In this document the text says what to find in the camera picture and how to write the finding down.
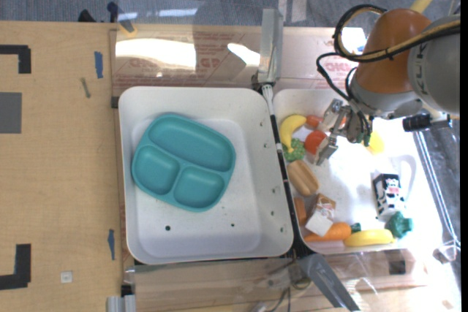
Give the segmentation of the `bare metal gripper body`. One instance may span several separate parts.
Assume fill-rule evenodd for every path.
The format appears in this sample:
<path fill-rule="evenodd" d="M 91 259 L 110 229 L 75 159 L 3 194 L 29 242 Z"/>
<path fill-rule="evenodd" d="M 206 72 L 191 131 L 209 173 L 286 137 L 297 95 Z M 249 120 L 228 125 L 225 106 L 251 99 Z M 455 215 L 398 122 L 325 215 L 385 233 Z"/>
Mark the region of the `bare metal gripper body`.
<path fill-rule="evenodd" d="M 341 106 L 335 122 L 335 135 L 346 138 L 351 143 L 370 143 L 371 120 L 360 110 L 355 111 L 349 105 Z"/>

